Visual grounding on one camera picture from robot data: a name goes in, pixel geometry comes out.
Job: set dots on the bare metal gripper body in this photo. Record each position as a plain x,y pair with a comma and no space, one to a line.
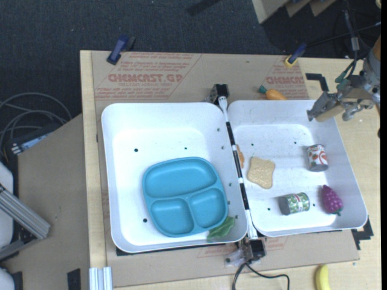
367,85

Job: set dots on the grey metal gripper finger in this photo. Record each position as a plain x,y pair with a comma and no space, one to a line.
323,103
331,112

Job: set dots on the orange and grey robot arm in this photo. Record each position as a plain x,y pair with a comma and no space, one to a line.
376,50

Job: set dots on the white can with red print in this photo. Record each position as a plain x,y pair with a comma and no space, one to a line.
317,159

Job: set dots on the orange carrot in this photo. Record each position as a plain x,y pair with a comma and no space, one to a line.
275,94

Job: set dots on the white plastic tray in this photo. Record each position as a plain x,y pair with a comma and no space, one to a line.
278,131
157,125

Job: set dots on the purple grapes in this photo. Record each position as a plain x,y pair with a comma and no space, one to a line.
331,201

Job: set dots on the tan bread slice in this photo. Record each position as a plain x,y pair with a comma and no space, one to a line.
261,172

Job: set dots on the green can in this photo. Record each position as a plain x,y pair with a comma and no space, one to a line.
294,203

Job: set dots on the orange flat toy slice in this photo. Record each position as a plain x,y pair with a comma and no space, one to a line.
241,157

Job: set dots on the thin black and white rod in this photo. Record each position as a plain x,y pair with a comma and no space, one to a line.
232,143

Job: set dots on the brown cardboard board, red print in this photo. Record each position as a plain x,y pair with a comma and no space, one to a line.
181,71

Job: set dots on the green toy lettuce leaf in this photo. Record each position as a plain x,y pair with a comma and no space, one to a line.
222,228

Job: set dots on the yellow banana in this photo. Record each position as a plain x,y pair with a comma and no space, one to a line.
322,278

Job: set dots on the blue divided plate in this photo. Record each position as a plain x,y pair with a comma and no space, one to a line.
181,192

